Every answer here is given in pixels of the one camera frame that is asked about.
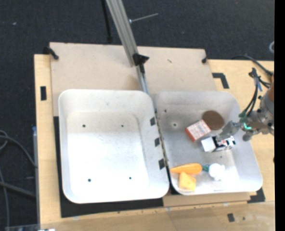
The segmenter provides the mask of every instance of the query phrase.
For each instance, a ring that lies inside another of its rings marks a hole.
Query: brown cookie
[[[224,118],[214,110],[204,112],[202,119],[211,130],[219,130],[224,126]]]

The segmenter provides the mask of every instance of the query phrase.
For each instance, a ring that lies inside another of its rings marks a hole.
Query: metal rod
[[[138,49],[123,2],[122,0],[106,0],[106,2],[130,65],[135,66],[133,55],[138,53]],[[141,88],[144,92],[149,94],[145,74],[139,70],[138,66],[136,66],[136,68]]]
[[[140,18],[137,18],[137,19],[134,19],[134,20],[129,19],[129,22],[130,22],[130,24],[131,24],[132,22],[144,20],[144,19],[147,19],[147,18],[156,16],[156,15],[158,15],[158,13],[154,13],[154,14],[151,14],[151,15],[147,15],[147,16],[144,16],[144,17],[140,17]]]

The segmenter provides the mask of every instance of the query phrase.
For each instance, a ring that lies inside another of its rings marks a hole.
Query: black carpet
[[[209,59],[274,60],[275,0],[123,0],[139,46],[205,49]],[[120,44],[109,15],[113,44]],[[49,42],[107,43],[101,0],[0,0],[0,129],[33,157],[33,55]],[[13,143],[0,151],[5,182],[35,191],[34,169]],[[8,191],[10,225],[37,222],[36,201]],[[0,187],[0,230],[6,226]]]

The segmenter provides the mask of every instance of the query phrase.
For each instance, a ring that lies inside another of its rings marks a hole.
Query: green light
[[[243,125],[246,129],[252,129],[252,127],[248,127],[245,123],[243,123]]]

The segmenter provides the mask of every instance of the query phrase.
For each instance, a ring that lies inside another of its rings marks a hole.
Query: wire
[[[3,130],[0,130],[0,133],[2,134],[2,135],[0,135],[0,139],[5,139],[3,144],[0,146],[0,151],[2,149],[4,149],[9,142],[14,142],[16,145],[19,146],[19,148],[21,148],[24,151],[24,153],[27,155],[27,158],[32,163],[32,165],[34,167],[37,167],[35,162],[32,160],[31,156],[29,155],[27,150],[24,148],[24,146],[21,145],[21,143],[19,143],[15,139],[9,137],[8,134],[5,131],[3,131]],[[21,193],[25,193],[27,195],[32,195],[33,196],[33,194],[32,194],[32,192],[29,192],[29,191],[26,191],[24,189],[21,189],[21,188],[18,188],[18,187],[15,187],[15,186],[12,186],[10,184],[5,183],[3,175],[2,175],[2,172],[1,172],[1,169],[0,169],[0,186],[3,187],[3,192],[4,192],[4,196],[5,196],[6,213],[7,213],[7,227],[9,227],[10,226],[10,208],[9,208],[9,196],[8,196],[7,188],[10,188],[12,190],[15,190],[15,191],[18,191],[18,192],[21,192]]]
[[[274,54],[274,41],[269,45],[269,51]]]
[[[4,182],[1,169],[0,169],[0,180],[1,182]],[[7,226],[9,227],[10,226],[10,208],[9,208],[9,196],[8,196],[8,191],[6,187],[3,187],[3,192],[4,192],[5,203],[6,203]]]
[[[255,60],[254,58],[250,57],[250,56],[246,56],[246,55],[238,55],[238,56],[234,56],[232,59],[236,59],[236,58],[247,58],[251,61],[253,61],[254,63],[256,63],[263,71],[265,71],[270,77],[273,75],[273,72],[271,72],[270,70],[266,69],[264,66],[262,66],[257,60]]]
[[[261,76],[258,76],[259,82],[264,85],[266,88],[270,88],[271,87],[271,83],[265,82],[261,79]]]
[[[24,148],[24,146],[21,145],[21,143],[19,143],[18,141],[16,141],[15,139],[9,137],[4,131],[0,130],[1,133],[4,133],[4,135],[0,135],[1,139],[5,139],[7,141],[4,142],[4,144],[2,146],[0,146],[0,151],[3,150],[5,148],[5,146],[7,145],[8,141],[14,142],[16,145],[19,146],[19,148],[21,148],[24,153],[26,154],[27,158],[29,159],[29,161],[32,163],[32,165],[34,167],[38,167],[35,162],[32,160],[30,154],[27,152],[27,150]]]
[[[252,68],[252,72],[249,73],[249,76],[253,77],[254,80],[255,80],[255,91],[254,91],[254,95],[253,95],[250,103],[245,108],[245,110],[240,114],[241,117],[245,117],[245,116],[249,117],[249,115],[252,113],[252,111],[254,109],[254,106],[255,106],[256,100],[257,100],[257,95],[258,95],[259,76],[257,75],[257,72],[256,72],[255,68]]]

